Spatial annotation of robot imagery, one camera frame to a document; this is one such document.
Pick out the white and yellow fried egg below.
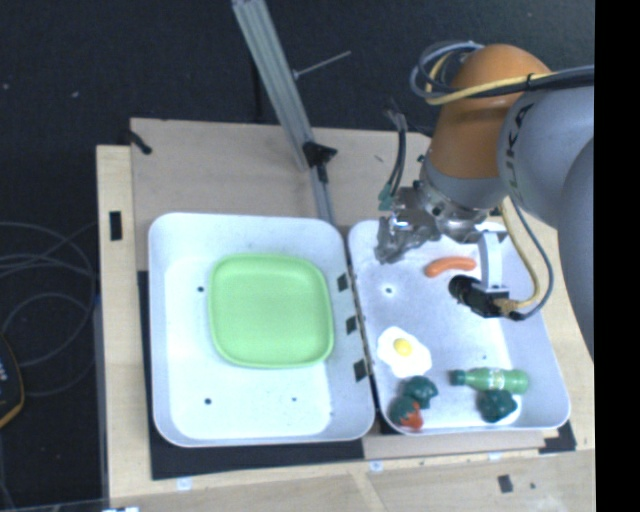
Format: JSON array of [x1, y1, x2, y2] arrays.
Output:
[[376, 325, 434, 379]]

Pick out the brown cardboard board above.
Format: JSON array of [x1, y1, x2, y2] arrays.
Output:
[[129, 118, 551, 460]]

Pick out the green plastic bottle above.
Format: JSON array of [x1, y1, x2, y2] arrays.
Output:
[[448, 367, 530, 397]]

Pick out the dark green toy broccoli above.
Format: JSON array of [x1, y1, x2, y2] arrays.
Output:
[[476, 389, 519, 424], [402, 375, 440, 409]]

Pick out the white plastic tray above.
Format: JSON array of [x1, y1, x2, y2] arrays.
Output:
[[347, 218, 572, 437], [147, 212, 377, 448]]

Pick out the orange toy sausage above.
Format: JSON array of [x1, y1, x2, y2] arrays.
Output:
[[425, 256, 478, 278]]

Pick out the green and red toy vegetable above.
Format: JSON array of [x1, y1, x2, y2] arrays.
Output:
[[389, 396, 426, 431]]

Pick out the green plate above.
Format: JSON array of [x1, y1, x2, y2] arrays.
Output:
[[207, 252, 336, 371]]

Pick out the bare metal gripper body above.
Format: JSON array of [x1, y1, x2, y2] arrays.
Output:
[[391, 182, 492, 246]]

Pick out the black cylinder on white bracket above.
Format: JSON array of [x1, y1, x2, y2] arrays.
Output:
[[448, 227, 512, 319]]

